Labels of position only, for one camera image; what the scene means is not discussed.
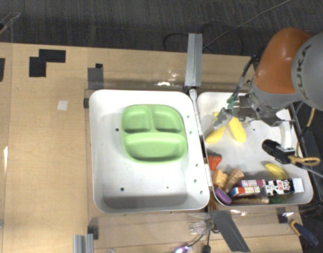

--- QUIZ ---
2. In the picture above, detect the white patterned carton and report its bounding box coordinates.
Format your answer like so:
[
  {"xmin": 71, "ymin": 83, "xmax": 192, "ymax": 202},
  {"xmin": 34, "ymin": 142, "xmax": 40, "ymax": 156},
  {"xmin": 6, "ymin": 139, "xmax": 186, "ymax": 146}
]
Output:
[{"xmin": 263, "ymin": 178, "xmax": 305, "ymax": 197}]

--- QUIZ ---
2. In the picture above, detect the black cylinder on white bracket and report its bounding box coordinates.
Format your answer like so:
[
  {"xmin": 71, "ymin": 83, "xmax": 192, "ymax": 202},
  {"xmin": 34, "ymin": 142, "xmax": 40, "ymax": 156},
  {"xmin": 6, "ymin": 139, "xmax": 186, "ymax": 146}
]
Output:
[{"xmin": 261, "ymin": 120, "xmax": 296, "ymax": 165}]

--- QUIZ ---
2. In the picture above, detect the purple eggplant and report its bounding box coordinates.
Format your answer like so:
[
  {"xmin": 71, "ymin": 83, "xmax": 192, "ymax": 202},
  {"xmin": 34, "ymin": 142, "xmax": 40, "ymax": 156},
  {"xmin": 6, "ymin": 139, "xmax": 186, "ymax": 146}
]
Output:
[{"xmin": 214, "ymin": 187, "xmax": 233, "ymax": 206}]

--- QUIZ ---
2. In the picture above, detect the red strawberry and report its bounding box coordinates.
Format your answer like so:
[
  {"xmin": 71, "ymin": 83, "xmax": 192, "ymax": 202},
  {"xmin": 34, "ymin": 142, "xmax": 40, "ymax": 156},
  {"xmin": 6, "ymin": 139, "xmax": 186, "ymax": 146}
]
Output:
[{"xmin": 207, "ymin": 152, "xmax": 223, "ymax": 171}]

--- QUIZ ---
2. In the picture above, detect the brown ice cream cone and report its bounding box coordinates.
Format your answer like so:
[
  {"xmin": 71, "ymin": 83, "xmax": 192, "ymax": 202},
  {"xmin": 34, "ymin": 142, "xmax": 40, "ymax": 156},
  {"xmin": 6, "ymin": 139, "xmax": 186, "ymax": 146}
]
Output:
[{"xmin": 224, "ymin": 168, "xmax": 245, "ymax": 194}]

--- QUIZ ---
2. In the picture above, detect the pink printed carton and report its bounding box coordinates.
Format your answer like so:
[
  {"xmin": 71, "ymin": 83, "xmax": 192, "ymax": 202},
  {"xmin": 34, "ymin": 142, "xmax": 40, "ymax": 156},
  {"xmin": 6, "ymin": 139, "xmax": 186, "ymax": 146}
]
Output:
[{"xmin": 236, "ymin": 179, "xmax": 267, "ymax": 188}]

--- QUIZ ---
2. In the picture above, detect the smooth yellow corn cob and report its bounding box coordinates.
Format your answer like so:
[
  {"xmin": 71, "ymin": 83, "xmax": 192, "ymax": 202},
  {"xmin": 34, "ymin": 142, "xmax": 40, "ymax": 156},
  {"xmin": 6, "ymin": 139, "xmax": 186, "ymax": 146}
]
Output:
[{"xmin": 205, "ymin": 125, "xmax": 227, "ymax": 144}]

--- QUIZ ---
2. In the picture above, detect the yellow banana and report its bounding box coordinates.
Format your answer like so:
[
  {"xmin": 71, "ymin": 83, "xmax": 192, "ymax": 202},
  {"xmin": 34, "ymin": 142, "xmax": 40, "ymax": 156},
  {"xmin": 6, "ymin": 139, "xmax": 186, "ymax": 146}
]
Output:
[{"xmin": 264, "ymin": 162, "xmax": 288, "ymax": 180}]

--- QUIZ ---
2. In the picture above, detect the green divided plate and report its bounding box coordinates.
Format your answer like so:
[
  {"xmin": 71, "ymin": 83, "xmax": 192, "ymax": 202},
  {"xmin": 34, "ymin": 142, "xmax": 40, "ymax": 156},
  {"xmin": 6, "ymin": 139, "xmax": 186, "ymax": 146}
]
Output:
[{"xmin": 120, "ymin": 104, "xmax": 189, "ymax": 165}]

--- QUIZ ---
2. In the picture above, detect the brown bread stick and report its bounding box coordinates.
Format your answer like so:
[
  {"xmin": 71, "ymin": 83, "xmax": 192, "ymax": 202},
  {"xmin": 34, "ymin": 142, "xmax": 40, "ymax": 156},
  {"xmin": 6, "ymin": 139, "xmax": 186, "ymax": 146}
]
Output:
[{"xmin": 231, "ymin": 196, "xmax": 270, "ymax": 205}]

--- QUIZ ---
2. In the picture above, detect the red and blue carton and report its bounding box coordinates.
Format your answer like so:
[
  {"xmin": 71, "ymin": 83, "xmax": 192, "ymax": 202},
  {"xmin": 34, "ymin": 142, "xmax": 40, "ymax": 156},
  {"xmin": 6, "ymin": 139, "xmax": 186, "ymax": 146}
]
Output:
[{"xmin": 228, "ymin": 185, "xmax": 262, "ymax": 199}]

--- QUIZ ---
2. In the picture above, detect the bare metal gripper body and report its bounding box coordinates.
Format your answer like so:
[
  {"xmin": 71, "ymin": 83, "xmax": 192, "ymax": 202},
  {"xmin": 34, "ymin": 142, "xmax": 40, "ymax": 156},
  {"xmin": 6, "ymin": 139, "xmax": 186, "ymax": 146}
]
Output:
[{"xmin": 228, "ymin": 94, "xmax": 262, "ymax": 124}]

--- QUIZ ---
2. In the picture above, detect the white plastic tray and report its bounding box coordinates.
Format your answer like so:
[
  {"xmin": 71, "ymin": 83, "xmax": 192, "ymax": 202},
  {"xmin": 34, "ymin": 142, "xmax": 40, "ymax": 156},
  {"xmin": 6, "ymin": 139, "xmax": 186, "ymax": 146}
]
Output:
[
  {"xmin": 88, "ymin": 89, "xmax": 211, "ymax": 215},
  {"xmin": 197, "ymin": 91, "xmax": 315, "ymax": 208}
]

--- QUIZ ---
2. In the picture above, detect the tan cheese wedge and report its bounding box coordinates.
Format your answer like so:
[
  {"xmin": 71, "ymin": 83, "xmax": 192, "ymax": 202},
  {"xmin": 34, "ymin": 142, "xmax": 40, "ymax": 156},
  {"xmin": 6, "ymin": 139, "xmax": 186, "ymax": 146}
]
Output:
[{"xmin": 212, "ymin": 169, "xmax": 229, "ymax": 190}]

